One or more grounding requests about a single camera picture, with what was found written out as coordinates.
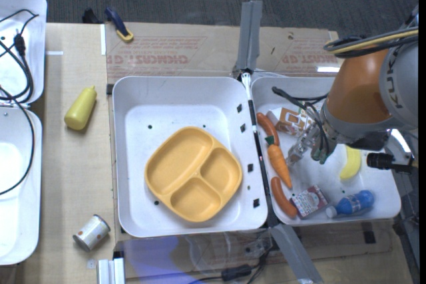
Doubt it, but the yellow divided plate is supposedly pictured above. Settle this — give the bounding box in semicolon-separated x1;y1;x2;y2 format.
143;126;244;223

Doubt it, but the white plastic tray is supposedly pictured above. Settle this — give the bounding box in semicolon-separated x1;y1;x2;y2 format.
0;105;44;266
111;75;269;239
250;76;402;227
0;0;48;108

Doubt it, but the yellow squeeze bottle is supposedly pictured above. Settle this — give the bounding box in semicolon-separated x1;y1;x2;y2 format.
63;85;99;131

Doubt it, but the brown cardboard board red print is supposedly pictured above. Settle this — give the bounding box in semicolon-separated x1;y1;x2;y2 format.
104;21;402;279

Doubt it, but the yellow banana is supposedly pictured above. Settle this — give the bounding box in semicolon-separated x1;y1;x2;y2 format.
339;144;363;182

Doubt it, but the black cylinder on white bracket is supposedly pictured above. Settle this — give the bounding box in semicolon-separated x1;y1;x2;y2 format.
366;131;417;175

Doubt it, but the black cable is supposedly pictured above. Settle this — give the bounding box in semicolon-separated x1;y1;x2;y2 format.
0;9;40;196

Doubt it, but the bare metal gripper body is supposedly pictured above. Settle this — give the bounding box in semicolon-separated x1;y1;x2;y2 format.
298;122;335;151

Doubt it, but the orange carrot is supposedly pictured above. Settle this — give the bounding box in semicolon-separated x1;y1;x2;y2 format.
264;135;294;190

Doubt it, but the white can with orange dots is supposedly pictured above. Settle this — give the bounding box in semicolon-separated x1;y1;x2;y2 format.
72;213;112;253

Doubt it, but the orange and white carton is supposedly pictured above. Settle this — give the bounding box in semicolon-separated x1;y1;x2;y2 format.
266;106;318;137

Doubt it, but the orange sausage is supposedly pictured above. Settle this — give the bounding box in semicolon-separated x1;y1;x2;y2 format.
270;176;298;219
256;112;281;146

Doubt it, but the blue bottle with white cap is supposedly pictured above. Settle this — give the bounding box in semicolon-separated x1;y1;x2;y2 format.
325;190;375;219

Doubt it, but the pink and white carton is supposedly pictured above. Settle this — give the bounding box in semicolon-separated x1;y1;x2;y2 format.
290;184;329;220

